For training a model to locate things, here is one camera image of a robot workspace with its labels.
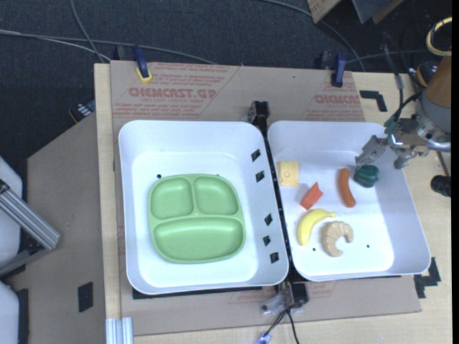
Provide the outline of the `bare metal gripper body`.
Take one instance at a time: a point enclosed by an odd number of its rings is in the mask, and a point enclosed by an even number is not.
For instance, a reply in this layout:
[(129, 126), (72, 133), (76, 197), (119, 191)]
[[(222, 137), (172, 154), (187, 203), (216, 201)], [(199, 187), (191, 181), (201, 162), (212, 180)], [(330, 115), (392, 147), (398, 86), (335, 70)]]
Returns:
[(430, 151), (448, 152), (448, 134), (429, 119), (391, 117), (386, 122), (388, 145), (399, 158), (426, 156)]

